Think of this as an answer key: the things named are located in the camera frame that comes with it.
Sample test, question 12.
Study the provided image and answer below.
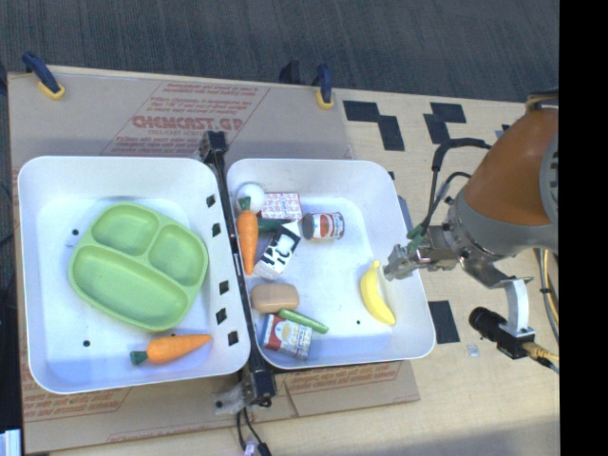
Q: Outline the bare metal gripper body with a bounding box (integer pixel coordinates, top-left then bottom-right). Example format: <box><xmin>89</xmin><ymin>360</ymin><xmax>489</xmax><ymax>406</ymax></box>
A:
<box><xmin>413</xmin><ymin>219</ymin><xmax>472</xmax><ymax>274</ymax></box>

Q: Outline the yellow banana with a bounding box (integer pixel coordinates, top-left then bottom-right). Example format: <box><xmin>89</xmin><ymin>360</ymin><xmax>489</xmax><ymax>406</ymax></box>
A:
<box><xmin>358</xmin><ymin>259</ymin><xmax>397</xmax><ymax>327</ymax></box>

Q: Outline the white plastic tray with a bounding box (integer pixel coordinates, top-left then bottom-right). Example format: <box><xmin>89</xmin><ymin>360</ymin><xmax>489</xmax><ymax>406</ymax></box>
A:
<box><xmin>226</xmin><ymin>158</ymin><xmax>437</xmax><ymax>371</ymax></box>
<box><xmin>17</xmin><ymin>155</ymin><xmax>253</xmax><ymax>395</ymax></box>

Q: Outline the small orange labelled can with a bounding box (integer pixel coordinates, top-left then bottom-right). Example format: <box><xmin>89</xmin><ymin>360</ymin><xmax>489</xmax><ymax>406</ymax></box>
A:
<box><xmin>301</xmin><ymin>211</ymin><xmax>346</xmax><ymax>242</ymax></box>

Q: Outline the light green bean pod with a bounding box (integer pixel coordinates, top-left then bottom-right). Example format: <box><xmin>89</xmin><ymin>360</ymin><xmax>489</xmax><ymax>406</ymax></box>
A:
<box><xmin>276</xmin><ymin>307</ymin><xmax>331</xmax><ymax>335</ymax></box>

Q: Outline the black and white carton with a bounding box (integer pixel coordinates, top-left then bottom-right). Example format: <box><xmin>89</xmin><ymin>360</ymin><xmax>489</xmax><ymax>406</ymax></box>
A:
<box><xmin>253</xmin><ymin>220</ymin><xmax>303</xmax><ymax>282</ymax></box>

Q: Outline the tan bread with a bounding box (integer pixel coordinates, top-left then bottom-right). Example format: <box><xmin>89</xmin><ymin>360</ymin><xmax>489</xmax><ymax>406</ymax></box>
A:
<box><xmin>250</xmin><ymin>282</ymin><xmax>301</xmax><ymax>315</ymax></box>

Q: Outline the pink and white carton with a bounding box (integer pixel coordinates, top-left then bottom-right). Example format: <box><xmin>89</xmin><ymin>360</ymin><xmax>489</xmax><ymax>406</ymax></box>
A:
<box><xmin>259</xmin><ymin>191</ymin><xmax>304</xmax><ymax>222</ymax></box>

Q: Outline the red and white packet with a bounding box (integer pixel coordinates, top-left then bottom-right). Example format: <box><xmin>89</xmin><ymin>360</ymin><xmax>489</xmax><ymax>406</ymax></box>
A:
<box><xmin>259</xmin><ymin>313</ymin><xmax>314</xmax><ymax>361</ymax></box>

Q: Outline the orange carrot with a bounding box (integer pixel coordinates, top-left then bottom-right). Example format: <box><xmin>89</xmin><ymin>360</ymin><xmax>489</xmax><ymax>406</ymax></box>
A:
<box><xmin>129</xmin><ymin>332</ymin><xmax>214</xmax><ymax>367</ymax></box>
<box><xmin>236</xmin><ymin>196</ymin><xmax>260</xmax><ymax>276</ymax></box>

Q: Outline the white ball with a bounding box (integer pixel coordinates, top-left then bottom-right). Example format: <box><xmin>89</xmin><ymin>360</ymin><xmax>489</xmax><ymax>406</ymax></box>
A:
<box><xmin>236</xmin><ymin>181</ymin><xmax>267</xmax><ymax>215</ymax></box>

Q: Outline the thin black and white rod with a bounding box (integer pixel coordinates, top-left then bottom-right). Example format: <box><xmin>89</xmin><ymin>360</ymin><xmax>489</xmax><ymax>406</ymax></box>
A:
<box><xmin>212</xmin><ymin>152</ymin><xmax>261</xmax><ymax>374</ymax></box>

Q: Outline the green divided plate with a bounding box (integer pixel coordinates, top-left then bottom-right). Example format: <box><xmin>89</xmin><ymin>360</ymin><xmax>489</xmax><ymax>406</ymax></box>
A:
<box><xmin>67</xmin><ymin>201</ymin><xmax>211</xmax><ymax>333</ymax></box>

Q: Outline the brown cardboard board red print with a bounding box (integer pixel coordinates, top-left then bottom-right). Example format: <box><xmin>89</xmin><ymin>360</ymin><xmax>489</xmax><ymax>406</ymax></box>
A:
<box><xmin>7</xmin><ymin>71</ymin><xmax>422</xmax><ymax>455</ymax></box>

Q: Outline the black cylinder on white bracket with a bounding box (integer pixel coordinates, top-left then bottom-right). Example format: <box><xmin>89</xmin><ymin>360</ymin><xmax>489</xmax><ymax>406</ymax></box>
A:
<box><xmin>468</xmin><ymin>275</ymin><xmax>538</xmax><ymax>361</ymax></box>

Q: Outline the black block with thin wires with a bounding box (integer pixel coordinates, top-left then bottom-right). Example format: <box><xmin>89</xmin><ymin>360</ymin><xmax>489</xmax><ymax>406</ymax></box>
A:
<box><xmin>240</xmin><ymin>366</ymin><xmax>278</xmax><ymax>409</ymax></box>
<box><xmin>199</xmin><ymin>130</ymin><xmax>231</xmax><ymax>164</ymax></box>

